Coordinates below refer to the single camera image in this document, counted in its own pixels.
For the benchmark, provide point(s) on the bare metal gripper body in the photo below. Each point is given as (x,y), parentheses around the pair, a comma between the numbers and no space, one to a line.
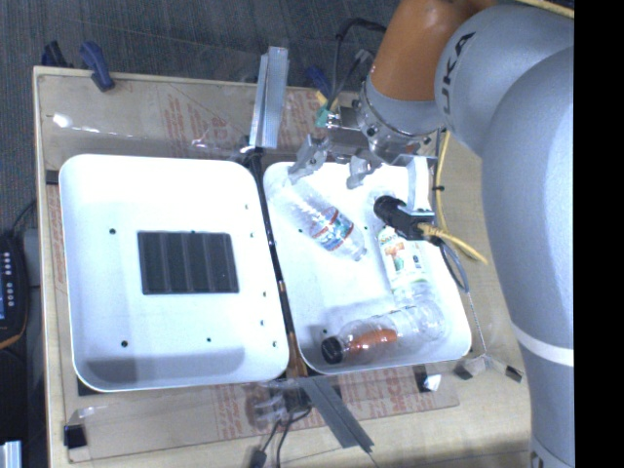
(363,134)

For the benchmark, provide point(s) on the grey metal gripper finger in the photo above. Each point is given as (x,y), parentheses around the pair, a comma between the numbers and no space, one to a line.
(360,171)
(306,160)

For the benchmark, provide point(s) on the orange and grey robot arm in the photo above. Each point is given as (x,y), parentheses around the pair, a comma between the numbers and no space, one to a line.
(507,115)

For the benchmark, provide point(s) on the clear bottle red blue label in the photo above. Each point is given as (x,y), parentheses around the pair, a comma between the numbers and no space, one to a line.
(322,220)

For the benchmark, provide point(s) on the clear bottle green orange label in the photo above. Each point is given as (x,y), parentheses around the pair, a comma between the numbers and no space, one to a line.
(402,261)

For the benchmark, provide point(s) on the white plastic tray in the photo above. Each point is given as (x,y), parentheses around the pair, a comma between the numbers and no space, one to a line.
(170,271)
(351,281)

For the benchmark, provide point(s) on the black ribbed rectangular pad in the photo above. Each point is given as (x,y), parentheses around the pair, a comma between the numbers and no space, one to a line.
(188,262)

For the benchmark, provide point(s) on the clear bottle black cap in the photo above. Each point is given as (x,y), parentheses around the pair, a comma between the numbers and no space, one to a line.
(385,332)

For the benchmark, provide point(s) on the brown cardboard board red print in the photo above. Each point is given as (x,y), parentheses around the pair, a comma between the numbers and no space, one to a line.
(146,115)

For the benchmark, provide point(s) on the black cylinder on white bracket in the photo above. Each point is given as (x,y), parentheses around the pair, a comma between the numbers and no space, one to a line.
(407,207)

